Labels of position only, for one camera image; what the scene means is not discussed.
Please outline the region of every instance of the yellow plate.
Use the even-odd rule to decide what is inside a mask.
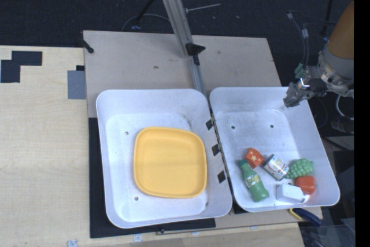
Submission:
[[[176,128],[148,127],[136,137],[134,178],[146,194],[192,198],[207,184],[207,160],[202,139]]]

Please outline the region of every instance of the white box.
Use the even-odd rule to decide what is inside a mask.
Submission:
[[[340,191],[321,141],[308,102],[287,108],[283,98],[287,87],[219,87],[212,90],[210,104],[216,120],[225,164],[236,202],[249,212],[278,209],[332,206]],[[276,189],[292,179],[276,180],[262,167],[259,174],[270,197],[254,202],[242,178],[238,161],[249,147],[265,159],[276,157],[291,164],[299,158],[313,161],[316,190],[304,203],[288,204],[276,198]]]
[[[305,194],[300,187],[284,183],[276,189],[276,199],[281,202],[298,204],[305,199]]]

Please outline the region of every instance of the green bottle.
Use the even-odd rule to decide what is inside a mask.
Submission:
[[[260,179],[256,171],[253,171],[250,168],[247,161],[241,160],[239,162],[239,167],[241,167],[241,169],[243,170],[243,179],[248,189],[252,193],[254,201],[259,202],[268,198],[270,195],[264,187],[262,180]]]

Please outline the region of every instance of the white tray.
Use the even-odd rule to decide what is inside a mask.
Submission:
[[[210,104],[219,133],[226,167],[236,202],[249,212],[289,208],[331,206],[338,202],[340,192],[308,102],[287,108],[283,98],[287,87],[220,87],[210,94]],[[290,164],[306,158],[313,161],[316,191],[303,203],[291,204],[276,199],[276,188],[293,179],[276,180],[263,167],[259,174],[270,193],[267,200],[254,202],[242,178],[238,161],[249,147],[264,158],[275,154]]]
[[[133,228],[184,220],[219,217],[232,207],[209,105],[197,90],[107,90],[97,98],[106,213],[117,227]],[[134,181],[133,155],[138,132],[146,127],[172,127],[196,133],[205,145],[207,185],[194,198],[162,198],[144,194]]]

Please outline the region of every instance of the orange cylinder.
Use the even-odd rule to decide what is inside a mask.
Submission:
[[[354,1],[351,1],[339,18],[329,37],[327,47],[336,57],[354,58]]]

